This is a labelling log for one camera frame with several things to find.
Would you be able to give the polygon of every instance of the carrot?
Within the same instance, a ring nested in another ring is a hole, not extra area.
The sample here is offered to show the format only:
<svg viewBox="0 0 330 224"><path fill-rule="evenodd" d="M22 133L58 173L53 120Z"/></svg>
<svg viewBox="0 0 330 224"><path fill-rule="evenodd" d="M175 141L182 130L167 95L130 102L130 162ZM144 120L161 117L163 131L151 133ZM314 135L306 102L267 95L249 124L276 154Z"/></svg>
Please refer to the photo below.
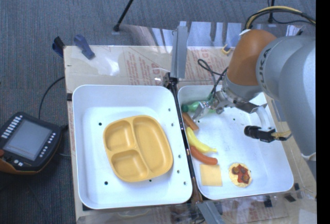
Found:
<svg viewBox="0 0 330 224"><path fill-rule="evenodd" d="M197 148L193 145L190 145L190 152L193 157L195 157L197 160L201 161L204 164L216 165L218 163L217 158L204 155L203 153L198 151Z"/></svg>

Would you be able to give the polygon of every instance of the white tray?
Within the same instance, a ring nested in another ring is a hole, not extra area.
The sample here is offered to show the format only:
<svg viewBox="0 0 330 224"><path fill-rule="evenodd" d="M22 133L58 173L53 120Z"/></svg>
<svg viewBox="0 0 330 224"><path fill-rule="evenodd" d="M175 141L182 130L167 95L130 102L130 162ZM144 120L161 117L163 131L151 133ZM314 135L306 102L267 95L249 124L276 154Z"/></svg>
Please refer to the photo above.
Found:
<svg viewBox="0 0 330 224"><path fill-rule="evenodd" d="M211 85L182 87L178 91L178 101L182 105L206 100L211 89ZM251 102L256 105L267 103L263 93ZM268 106L266 111L271 125L274 126ZM200 174L201 162L192 158L197 185L200 192L208 199L280 193L292 188L293 175L282 142L265 143L244 134L247 125L261 126L260 118L256 113L248 114L237 108L225 108L220 115L208 113L197 125L200 128L195 132L197 138L218 150L217 153L208 155L218 159L222 174L222 186L203 186ZM244 163L251 170L253 180L248 187L237 187L230 181L228 168L235 162Z"/></svg>
<svg viewBox="0 0 330 224"><path fill-rule="evenodd" d="M161 86L82 85L73 93L78 193L91 209L186 202L191 177L172 93ZM103 144L105 127L122 118L149 115L161 124L173 153L165 174L140 182L119 179Z"/></svg>

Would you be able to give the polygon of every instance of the cheese slice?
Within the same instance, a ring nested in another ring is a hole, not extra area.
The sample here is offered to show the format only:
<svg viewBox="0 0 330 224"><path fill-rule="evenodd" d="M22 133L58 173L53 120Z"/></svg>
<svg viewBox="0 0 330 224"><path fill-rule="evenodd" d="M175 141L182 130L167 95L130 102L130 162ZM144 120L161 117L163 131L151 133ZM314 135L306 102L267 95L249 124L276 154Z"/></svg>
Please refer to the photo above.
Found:
<svg viewBox="0 0 330 224"><path fill-rule="evenodd" d="M220 165L200 164L202 185L222 186Z"/></svg>

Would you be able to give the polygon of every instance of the yellow divided plate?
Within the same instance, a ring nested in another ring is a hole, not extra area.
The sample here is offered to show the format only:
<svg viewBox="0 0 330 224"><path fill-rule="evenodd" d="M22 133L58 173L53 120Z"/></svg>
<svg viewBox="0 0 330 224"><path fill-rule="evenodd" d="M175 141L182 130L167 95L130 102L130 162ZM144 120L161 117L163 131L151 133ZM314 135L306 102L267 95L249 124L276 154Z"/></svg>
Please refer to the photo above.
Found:
<svg viewBox="0 0 330 224"><path fill-rule="evenodd" d="M157 120L137 115L109 124L104 147L114 173L126 182L165 174L173 164L168 139Z"/></svg>

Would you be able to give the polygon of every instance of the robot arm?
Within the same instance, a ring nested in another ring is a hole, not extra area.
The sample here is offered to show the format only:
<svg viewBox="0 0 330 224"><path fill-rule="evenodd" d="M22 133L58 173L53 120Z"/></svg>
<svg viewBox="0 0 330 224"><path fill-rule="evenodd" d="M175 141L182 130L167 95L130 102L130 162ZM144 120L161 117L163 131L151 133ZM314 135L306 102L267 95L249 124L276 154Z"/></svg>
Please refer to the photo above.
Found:
<svg viewBox="0 0 330 224"><path fill-rule="evenodd" d="M276 38L264 30L249 30L241 36L222 88L215 93L210 107L218 114L225 107L252 113L258 106L249 101L260 92L278 100L302 157L316 179L315 73L315 38ZM252 136L256 129L249 126L244 133Z"/></svg>

